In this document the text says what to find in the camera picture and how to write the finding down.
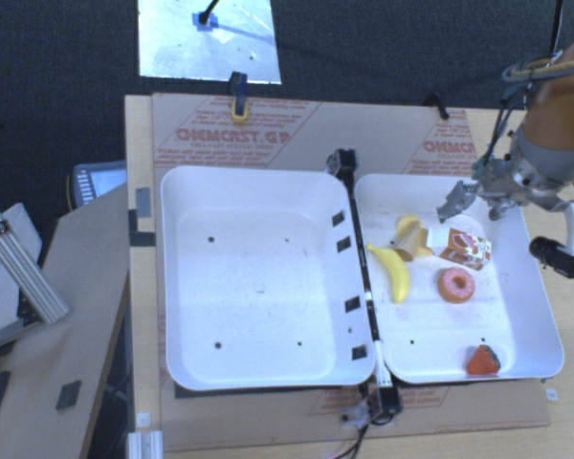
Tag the orange and white carton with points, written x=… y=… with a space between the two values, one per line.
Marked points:
x=464 y=249

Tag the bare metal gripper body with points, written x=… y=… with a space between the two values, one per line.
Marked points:
x=504 y=182

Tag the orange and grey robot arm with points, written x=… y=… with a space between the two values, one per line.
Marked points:
x=557 y=113

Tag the yellow peeled banana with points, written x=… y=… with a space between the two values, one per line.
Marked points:
x=406 y=230

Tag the brown cardboard board red print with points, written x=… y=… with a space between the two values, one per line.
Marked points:
x=292 y=127

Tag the white plastic tray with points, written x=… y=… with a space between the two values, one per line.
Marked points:
x=435 y=337
x=258 y=280

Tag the red strawberry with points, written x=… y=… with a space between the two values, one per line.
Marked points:
x=482 y=362

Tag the thin black and white rod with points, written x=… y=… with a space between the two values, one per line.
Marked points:
x=363 y=266

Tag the black cylinder on white bracket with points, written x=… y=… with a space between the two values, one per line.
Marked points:
x=555 y=254

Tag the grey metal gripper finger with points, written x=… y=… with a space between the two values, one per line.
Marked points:
x=456 y=201
x=501 y=208

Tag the pink doughnut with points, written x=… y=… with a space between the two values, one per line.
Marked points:
x=447 y=292

